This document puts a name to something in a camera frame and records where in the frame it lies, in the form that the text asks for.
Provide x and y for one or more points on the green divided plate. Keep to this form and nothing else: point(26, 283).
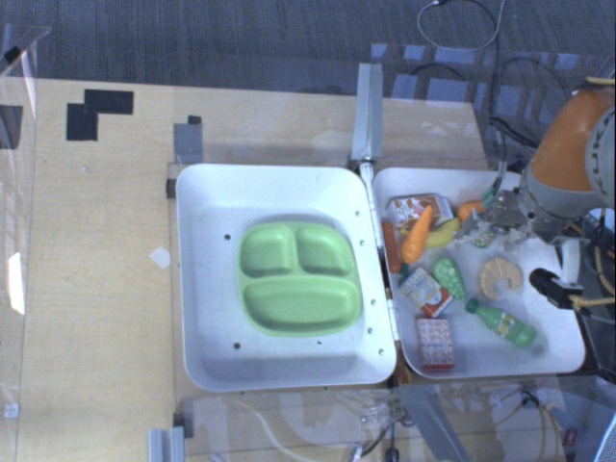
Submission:
point(298, 301)

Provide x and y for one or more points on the small orange toy fruit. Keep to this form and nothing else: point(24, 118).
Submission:
point(469, 208)

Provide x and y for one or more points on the small green and white can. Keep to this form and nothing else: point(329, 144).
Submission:
point(484, 239)

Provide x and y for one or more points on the orange and white carton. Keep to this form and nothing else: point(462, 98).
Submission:
point(409, 207)

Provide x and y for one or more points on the white plastic tray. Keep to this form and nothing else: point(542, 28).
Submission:
point(481, 354)
point(212, 282)

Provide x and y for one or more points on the beige croissant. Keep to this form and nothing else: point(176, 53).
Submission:
point(495, 277)

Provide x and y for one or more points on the orange carrot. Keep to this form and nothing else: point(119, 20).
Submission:
point(417, 236)

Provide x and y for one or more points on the white and red carton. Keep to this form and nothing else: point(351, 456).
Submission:
point(426, 292)

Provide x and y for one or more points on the yellow banana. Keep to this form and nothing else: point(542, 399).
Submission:
point(440, 236)

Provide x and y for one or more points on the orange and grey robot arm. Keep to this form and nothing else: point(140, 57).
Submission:
point(560, 152)

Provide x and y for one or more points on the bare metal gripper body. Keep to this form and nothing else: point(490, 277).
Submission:
point(506, 212)

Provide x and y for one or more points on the green grapes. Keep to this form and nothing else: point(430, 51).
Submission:
point(448, 277)

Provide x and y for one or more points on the red sausage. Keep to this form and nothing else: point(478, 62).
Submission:
point(391, 248)

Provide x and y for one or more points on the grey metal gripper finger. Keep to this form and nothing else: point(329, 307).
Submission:
point(470, 226)
point(514, 239)

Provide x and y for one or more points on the red and white packet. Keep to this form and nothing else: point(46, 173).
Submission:
point(435, 344)

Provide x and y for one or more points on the green plastic bottle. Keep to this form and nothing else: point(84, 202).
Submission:
point(505, 326)

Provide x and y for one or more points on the black cylinder on white bracket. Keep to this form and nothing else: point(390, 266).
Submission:
point(553, 284)

